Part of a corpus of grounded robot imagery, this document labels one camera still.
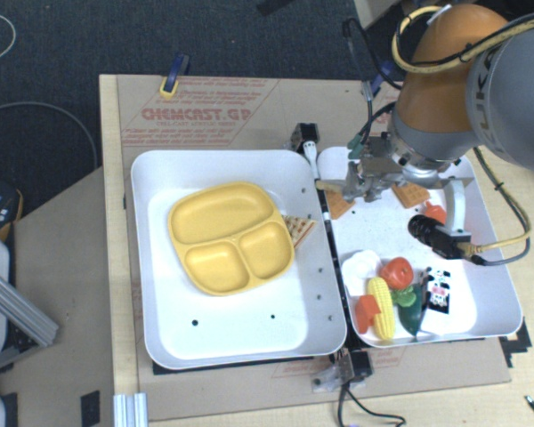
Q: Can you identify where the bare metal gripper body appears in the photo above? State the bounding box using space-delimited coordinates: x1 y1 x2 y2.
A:
359 133 451 191

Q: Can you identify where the white plastic tray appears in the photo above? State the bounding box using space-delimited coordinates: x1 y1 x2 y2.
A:
130 149 349 370
315 145 524 350

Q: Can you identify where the tan waffle pizza slice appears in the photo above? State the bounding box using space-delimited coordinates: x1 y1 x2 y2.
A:
280 213 318 250

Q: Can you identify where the white fried egg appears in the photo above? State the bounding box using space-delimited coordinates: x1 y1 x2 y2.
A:
341 249 384 298

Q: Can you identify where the red tomato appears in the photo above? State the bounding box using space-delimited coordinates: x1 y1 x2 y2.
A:
378 256 415 291

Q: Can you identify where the green leafy vegetable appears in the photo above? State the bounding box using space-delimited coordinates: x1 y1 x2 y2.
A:
391 286 417 310

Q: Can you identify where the yellow corn cob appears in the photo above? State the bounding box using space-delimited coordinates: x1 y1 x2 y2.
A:
366 276 398 342

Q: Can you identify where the white cow print milk carton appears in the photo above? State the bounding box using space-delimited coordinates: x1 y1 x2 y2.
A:
415 266 454 342

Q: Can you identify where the orange carrot piece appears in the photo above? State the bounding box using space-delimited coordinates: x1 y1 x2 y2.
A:
354 294 382 335

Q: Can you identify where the green pepper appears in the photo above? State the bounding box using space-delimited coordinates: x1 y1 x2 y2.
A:
397 284 429 339

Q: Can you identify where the yellow divided plate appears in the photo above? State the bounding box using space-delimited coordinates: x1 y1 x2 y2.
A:
166 181 295 297

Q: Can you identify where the brown cardboard board red print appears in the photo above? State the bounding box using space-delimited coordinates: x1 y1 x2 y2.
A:
115 75 514 422

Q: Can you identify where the black block with thin wires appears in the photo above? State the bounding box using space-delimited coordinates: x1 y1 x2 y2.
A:
311 349 376 393
290 122 320 153

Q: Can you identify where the black cylinder on white bracket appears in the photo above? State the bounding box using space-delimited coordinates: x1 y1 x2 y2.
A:
408 176 475 261

